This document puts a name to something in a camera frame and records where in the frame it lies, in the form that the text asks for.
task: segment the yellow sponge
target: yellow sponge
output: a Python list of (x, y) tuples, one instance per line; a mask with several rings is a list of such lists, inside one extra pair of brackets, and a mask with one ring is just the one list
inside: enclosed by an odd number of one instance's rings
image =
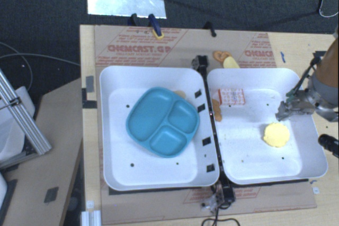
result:
[(264, 141), (273, 147), (283, 147), (290, 139), (290, 131), (282, 123), (271, 123), (265, 128)]

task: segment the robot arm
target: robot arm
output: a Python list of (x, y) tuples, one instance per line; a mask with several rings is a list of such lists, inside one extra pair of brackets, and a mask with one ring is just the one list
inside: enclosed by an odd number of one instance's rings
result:
[[(286, 94), (286, 102), (282, 101), (275, 115), (278, 121), (291, 115), (313, 114), (316, 112), (330, 122), (338, 121), (338, 28), (336, 40), (331, 44), (323, 59), (314, 58), (304, 72), (298, 84)], [(311, 69), (315, 72), (309, 76)], [(307, 88), (300, 86), (305, 78), (309, 78)]]

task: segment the blue clip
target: blue clip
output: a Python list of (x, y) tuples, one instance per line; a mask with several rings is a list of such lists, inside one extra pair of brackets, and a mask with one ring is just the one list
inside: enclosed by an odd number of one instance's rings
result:
[(281, 58), (282, 58), (282, 62), (286, 63), (284, 53), (280, 51), (280, 55), (281, 55)]
[(157, 19), (155, 18), (155, 16), (153, 14), (150, 14), (148, 16), (148, 19), (149, 19), (149, 23), (152, 25), (153, 27), (153, 35), (158, 39), (158, 40), (161, 40), (164, 35), (163, 33), (161, 32), (161, 28), (160, 28), (160, 25), (159, 25), (159, 22), (157, 21)]

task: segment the white plastic container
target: white plastic container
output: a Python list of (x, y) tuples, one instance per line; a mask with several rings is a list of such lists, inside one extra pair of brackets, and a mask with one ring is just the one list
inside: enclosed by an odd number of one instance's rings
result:
[[(199, 112), (198, 130), (178, 156), (163, 158), (131, 139), (126, 119), (137, 100), (152, 87), (183, 91)], [(104, 178), (119, 191), (214, 184), (219, 166), (202, 77), (188, 68), (111, 66), (100, 75)]]
[(281, 148), (263, 141), (265, 127), (278, 122), (275, 113), (299, 81), (289, 69), (215, 69), (208, 75), (211, 98), (220, 88), (242, 89), (244, 105), (221, 106), (222, 121), (216, 122), (219, 148), (226, 176), (247, 185), (320, 177), (327, 160), (318, 143), (311, 115), (294, 115), (281, 121), (290, 140)]
[[(266, 125), (277, 122), (275, 113), (298, 76), (288, 69), (216, 69), (208, 83), (211, 98), (220, 88), (243, 89), (244, 105), (221, 106), (216, 122), (219, 149), (227, 177), (246, 185), (320, 177), (327, 161), (310, 115), (292, 116), (283, 123), (291, 138), (274, 148), (263, 140)], [(152, 87), (183, 91), (198, 108), (200, 124), (188, 147), (177, 157), (163, 158), (133, 141), (126, 119), (142, 94)], [(187, 68), (111, 66), (100, 75), (104, 178), (118, 191), (210, 186), (219, 178), (204, 83)]]

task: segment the black cable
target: black cable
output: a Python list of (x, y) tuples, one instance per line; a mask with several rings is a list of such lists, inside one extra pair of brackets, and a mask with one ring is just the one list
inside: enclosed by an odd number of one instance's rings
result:
[[(9, 46), (7, 43), (0, 42), (0, 45), (5, 46), (5, 47), (11, 49), (12, 51), (14, 51), (17, 54), (20, 54), (19, 51), (17, 51), (15, 48)], [(20, 57), (23, 59), (24, 62), (26, 62), (28, 70), (30, 72), (30, 77), (31, 78), (30, 78), (30, 83), (29, 83), (28, 88), (27, 88), (27, 91), (29, 92), (29, 90), (31, 89), (32, 84), (33, 84), (33, 71), (32, 71), (32, 67), (30, 66), (29, 62), (27, 61), (27, 59), (24, 56), (20, 56)]]
[(62, 61), (68, 64), (72, 64), (75, 66), (80, 66), (79, 63), (73, 62), (73, 61), (69, 61), (67, 59), (60, 59), (60, 58), (56, 58), (56, 57), (52, 57), (52, 56), (47, 56), (47, 55), (41, 55), (41, 54), (31, 54), (31, 53), (15, 53), (15, 54), (7, 54), (4, 56), (1, 56), (0, 59), (3, 58), (9, 58), (9, 57), (15, 57), (15, 56), (30, 56), (30, 57), (40, 57), (40, 58), (47, 58), (47, 59), (53, 59), (53, 60), (58, 60), (58, 61)]
[(222, 204), (221, 206), (219, 206), (219, 209), (221, 209), (221, 210), (226, 210), (226, 209), (228, 209), (230, 206), (231, 206), (231, 204), (229, 204), (229, 203), (224, 203), (224, 204)]
[(223, 219), (223, 220), (220, 220), (218, 219), (218, 216), (219, 216), (219, 208), (217, 209), (216, 211), (216, 217), (214, 219), (211, 219), (211, 218), (208, 218), (208, 219), (205, 219), (202, 221), (201, 223), (201, 226), (204, 226), (204, 224), (207, 222), (207, 221), (213, 221), (213, 224), (212, 226), (217, 226), (217, 223), (218, 222), (226, 222), (226, 221), (234, 221), (238, 226), (241, 226), (239, 221), (237, 221), (236, 219)]

